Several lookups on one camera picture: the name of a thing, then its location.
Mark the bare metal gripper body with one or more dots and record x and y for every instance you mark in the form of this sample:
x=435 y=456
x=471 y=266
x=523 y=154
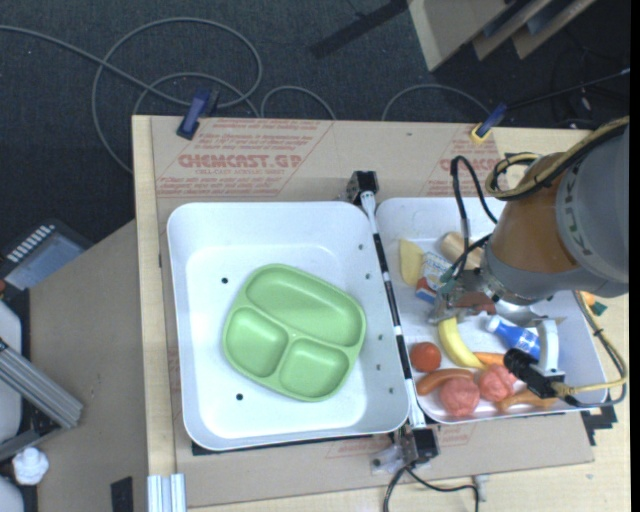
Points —
x=475 y=301

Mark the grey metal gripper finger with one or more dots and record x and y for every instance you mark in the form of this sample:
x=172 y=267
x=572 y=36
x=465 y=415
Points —
x=440 y=312

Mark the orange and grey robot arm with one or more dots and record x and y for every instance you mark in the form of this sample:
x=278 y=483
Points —
x=550 y=235

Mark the red white and blue carton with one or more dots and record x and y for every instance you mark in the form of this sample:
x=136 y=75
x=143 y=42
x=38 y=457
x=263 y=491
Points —
x=426 y=291

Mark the yellow banana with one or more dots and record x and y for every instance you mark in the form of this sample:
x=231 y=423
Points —
x=452 y=345

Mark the red tomato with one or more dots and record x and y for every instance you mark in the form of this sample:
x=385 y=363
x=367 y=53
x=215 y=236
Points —
x=425 y=356

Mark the blue and white bottle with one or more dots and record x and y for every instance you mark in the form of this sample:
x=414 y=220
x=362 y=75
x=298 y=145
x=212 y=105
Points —
x=517 y=337

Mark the orange carrot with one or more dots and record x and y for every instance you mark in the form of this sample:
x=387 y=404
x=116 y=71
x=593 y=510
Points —
x=490 y=358

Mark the yellow cheese slice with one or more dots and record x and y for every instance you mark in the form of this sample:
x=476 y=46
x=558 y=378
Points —
x=411 y=261

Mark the tan bread roll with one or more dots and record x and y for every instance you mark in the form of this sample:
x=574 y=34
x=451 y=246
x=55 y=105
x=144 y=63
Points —
x=454 y=245

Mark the orange sausage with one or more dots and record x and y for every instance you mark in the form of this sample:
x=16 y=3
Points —
x=442 y=378

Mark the thin black and white rod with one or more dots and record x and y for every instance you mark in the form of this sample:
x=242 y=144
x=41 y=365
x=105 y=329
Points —
x=385 y=270

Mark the pink lumpy toy food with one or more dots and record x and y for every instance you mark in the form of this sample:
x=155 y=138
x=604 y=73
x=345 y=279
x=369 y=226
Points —
x=496 y=382
x=460 y=397

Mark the white plastic tray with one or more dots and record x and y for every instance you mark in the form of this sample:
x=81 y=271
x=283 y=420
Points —
x=425 y=220
x=210 y=240

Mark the orange croissant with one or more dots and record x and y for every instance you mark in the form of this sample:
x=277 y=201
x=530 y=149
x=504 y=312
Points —
x=525 y=400

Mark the orange and green toy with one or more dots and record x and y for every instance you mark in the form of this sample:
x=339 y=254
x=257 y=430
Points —
x=591 y=300

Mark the green divided plate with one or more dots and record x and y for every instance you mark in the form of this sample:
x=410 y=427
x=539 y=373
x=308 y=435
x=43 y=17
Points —
x=295 y=332

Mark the brown cardboard board red print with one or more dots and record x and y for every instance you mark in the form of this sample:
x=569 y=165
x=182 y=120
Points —
x=310 y=150

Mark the black cylinder on white bracket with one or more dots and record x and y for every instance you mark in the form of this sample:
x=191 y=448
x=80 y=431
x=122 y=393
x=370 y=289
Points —
x=547 y=345

